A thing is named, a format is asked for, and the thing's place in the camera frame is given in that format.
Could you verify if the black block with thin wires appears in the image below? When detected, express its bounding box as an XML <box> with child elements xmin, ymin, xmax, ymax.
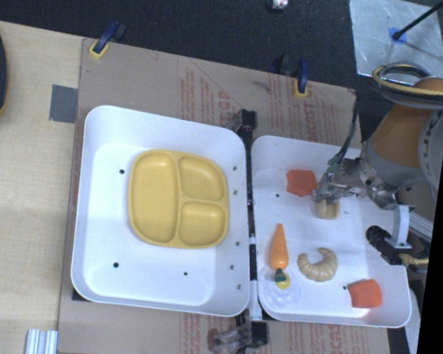
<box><xmin>227</xmin><ymin>106</ymin><xmax>261</xmax><ymax>138</ymax></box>
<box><xmin>204</xmin><ymin>312</ymin><xmax>272</xmax><ymax>354</ymax></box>

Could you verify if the clear fried egg yellow yolk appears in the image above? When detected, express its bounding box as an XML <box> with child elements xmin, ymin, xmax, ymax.
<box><xmin>258</xmin><ymin>273</ymin><xmax>305</xmax><ymax>311</ymax></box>

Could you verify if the yellow divided plate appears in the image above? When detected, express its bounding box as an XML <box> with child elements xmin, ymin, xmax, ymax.
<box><xmin>119</xmin><ymin>144</ymin><xmax>238</xmax><ymax>256</ymax></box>

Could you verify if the thin black and white rod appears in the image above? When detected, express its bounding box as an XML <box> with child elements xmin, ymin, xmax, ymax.
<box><xmin>217</xmin><ymin>125</ymin><xmax>291</xmax><ymax>322</ymax></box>

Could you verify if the orange cube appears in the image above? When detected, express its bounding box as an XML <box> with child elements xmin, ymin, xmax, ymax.
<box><xmin>344</xmin><ymin>275</ymin><xmax>386</xmax><ymax>312</ymax></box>
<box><xmin>283</xmin><ymin>167</ymin><xmax>320</xmax><ymax>200</ymax></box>

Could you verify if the brown cardboard board red print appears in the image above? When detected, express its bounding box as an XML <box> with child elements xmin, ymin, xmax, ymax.
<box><xmin>37</xmin><ymin>36</ymin><xmax>432</xmax><ymax>354</ymax></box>

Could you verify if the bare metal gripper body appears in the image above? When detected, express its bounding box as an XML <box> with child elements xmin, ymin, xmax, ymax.
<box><xmin>316</xmin><ymin>153</ymin><xmax>405</xmax><ymax>211</ymax></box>

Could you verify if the black cylinder on white bracket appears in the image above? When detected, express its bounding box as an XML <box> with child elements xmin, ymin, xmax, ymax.
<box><xmin>361</xmin><ymin>199</ymin><xmax>421</xmax><ymax>267</ymax></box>

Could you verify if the beige croissant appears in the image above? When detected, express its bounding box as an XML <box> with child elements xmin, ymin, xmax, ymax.
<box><xmin>294</xmin><ymin>244</ymin><xmax>341</xmax><ymax>285</ymax></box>

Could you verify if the orange carrot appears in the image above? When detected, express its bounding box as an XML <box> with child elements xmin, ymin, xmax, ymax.
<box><xmin>264</xmin><ymin>221</ymin><xmax>296</xmax><ymax>284</ymax></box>

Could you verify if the small brown and white can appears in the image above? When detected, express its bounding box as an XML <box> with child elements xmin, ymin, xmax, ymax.
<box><xmin>265</xmin><ymin>0</ymin><xmax>290</xmax><ymax>13</ymax></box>

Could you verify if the white plastic tray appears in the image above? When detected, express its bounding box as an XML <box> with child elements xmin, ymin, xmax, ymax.
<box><xmin>60</xmin><ymin>102</ymin><xmax>275</xmax><ymax>325</ymax></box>
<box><xmin>228</xmin><ymin>133</ymin><xmax>434</xmax><ymax>339</ymax></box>

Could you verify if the beige bread roll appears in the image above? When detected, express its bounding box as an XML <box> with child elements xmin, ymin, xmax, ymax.
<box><xmin>313</xmin><ymin>197</ymin><xmax>343</xmax><ymax>223</ymax></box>

